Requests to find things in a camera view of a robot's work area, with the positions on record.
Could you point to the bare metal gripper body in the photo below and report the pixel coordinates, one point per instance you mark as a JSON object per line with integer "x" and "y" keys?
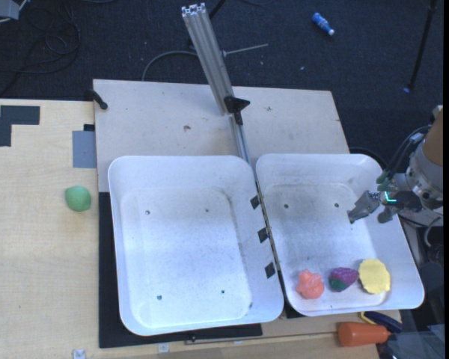
{"x": 404, "y": 189}

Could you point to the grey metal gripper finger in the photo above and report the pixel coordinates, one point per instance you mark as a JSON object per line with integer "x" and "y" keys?
{"x": 364, "y": 205}
{"x": 386, "y": 214}

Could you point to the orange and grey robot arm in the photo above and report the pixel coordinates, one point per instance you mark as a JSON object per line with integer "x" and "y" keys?
{"x": 432, "y": 144}

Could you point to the white plastic tray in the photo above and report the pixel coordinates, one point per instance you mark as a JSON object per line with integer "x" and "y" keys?
{"x": 318, "y": 234}
{"x": 187, "y": 245}

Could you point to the yellow biscuit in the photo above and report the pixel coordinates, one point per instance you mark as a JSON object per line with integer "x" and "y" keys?
{"x": 374, "y": 276}

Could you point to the purple grapes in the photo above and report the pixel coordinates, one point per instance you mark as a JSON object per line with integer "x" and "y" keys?
{"x": 342, "y": 279}

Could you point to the orange toy food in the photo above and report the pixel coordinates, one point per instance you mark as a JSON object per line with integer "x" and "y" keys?
{"x": 310, "y": 284}

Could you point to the blue bottle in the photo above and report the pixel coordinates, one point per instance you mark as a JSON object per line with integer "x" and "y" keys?
{"x": 322, "y": 22}

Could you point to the pale wood board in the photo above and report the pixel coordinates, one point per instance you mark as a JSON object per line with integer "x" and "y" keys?
{"x": 153, "y": 125}

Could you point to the green round toy fruit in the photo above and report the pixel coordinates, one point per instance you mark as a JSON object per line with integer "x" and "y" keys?
{"x": 78, "y": 198}

